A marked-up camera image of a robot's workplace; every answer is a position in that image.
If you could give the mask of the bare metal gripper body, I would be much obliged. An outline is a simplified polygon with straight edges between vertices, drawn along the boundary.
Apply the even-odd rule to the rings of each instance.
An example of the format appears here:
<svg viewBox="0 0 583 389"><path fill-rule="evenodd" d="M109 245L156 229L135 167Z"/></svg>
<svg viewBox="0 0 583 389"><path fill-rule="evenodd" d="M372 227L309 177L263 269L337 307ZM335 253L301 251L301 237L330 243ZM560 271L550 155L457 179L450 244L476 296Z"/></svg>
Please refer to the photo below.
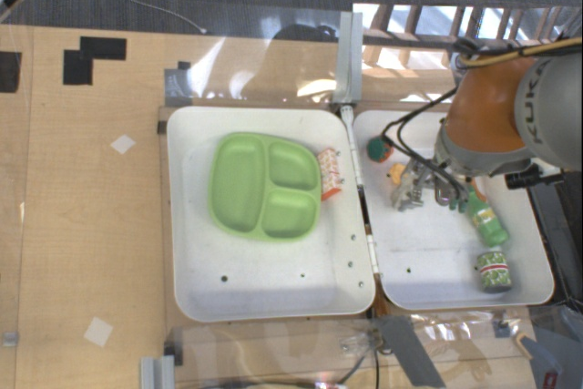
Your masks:
<svg viewBox="0 0 583 389"><path fill-rule="evenodd" d="M444 167L436 166L432 161L410 159L406 165L406 175L411 177L413 185L425 183L424 192L431 190L437 204L466 204L468 202L468 190L462 182L448 173Z"/></svg>

